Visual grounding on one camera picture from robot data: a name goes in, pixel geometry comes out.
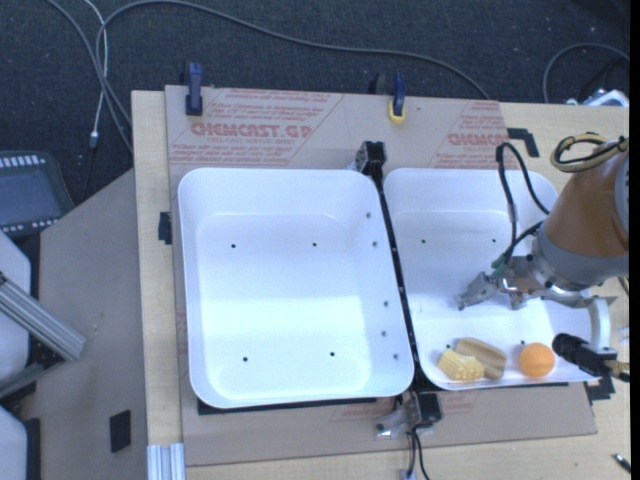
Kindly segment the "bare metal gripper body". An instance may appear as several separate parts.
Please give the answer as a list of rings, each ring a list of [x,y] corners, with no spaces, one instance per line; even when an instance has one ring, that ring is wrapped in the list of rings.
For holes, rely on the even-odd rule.
[[[586,295],[581,291],[562,288],[559,284],[559,279],[553,275],[546,276],[544,267],[547,267],[547,264],[545,262],[539,264],[532,254],[512,257],[501,280],[501,292],[502,281],[508,279],[528,292],[529,296],[526,304],[530,300],[540,299],[577,309],[587,308],[593,302],[594,298],[592,296]]]

